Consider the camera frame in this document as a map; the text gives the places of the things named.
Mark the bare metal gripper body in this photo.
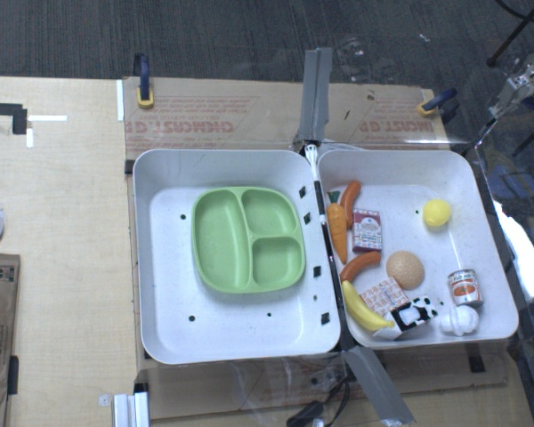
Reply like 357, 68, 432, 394
500, 62, 534, 106

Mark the yellow lemon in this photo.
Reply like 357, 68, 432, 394
422, 198, 452, 229

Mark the white plastic tray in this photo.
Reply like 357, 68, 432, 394
316, 149, 521, 351
132, 149, 342, 366

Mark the orange sausage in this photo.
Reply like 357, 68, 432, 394
340, 180, 362, 230
339, 250, 383, 283

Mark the orange soup can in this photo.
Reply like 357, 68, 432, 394
447, 269, 484, 308

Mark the red and white carton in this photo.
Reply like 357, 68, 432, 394
352, 208, 384, 254

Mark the tan bread bun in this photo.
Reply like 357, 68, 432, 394
385, 250, 425, 291

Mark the thin black and white rod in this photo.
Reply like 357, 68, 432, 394
303, 143, 353, 351

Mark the orange carrot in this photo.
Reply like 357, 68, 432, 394
327, 190, 349, 265

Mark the white garlic bulb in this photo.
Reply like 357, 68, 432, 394
440, 303, 480, 337

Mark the brown cardboard board red print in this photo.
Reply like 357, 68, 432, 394
122, 76, 522, 420

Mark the black and white milk carton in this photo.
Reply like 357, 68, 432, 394
373, 295, 440, 341

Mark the yellow banana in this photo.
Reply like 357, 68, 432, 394
341, 279, 396, 332

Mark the green divided plate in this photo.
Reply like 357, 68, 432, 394
190, 186, 307, 294

